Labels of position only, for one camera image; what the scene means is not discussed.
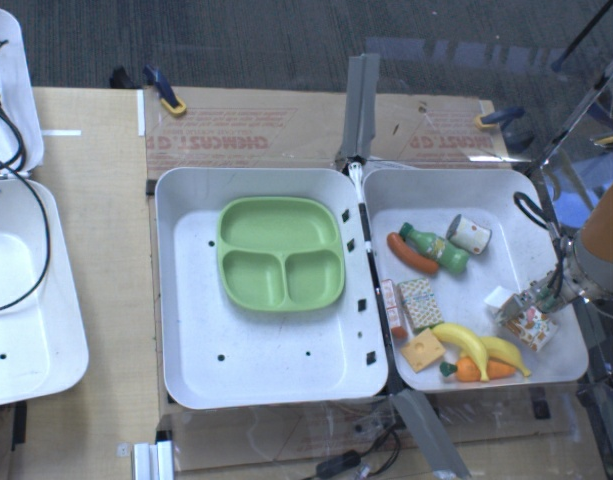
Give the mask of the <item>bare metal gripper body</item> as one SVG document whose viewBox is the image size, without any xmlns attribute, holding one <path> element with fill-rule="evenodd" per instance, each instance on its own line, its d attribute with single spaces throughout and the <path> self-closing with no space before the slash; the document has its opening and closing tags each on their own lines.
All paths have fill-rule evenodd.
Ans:
<svg viewBox="0 0 613 480">
<path fill-rule="evenodd" d="M 549 272 L 522 293 L 522 311 L 527 313 L 536 309 L 542 314 L 554 314 L 570 304 L 583 301 L 580 280 L 580 274 L 568 267 Z"/>
</svg>

